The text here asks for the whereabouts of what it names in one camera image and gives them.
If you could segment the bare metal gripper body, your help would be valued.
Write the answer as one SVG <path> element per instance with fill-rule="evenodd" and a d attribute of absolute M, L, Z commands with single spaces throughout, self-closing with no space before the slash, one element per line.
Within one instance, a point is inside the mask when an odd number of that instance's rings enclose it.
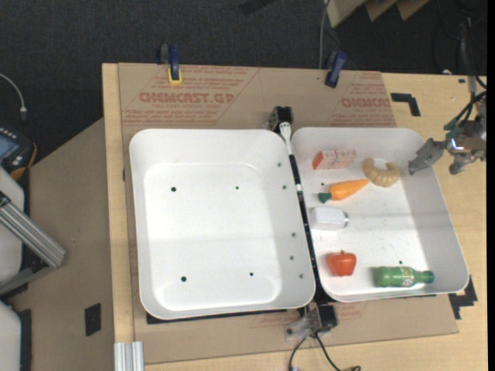
<path fill-rule="evenodd" d="M 456 159 L 486 158 L 486 122 L 477 118 L 456 124 L 445 136 L 446 149 Z"/>

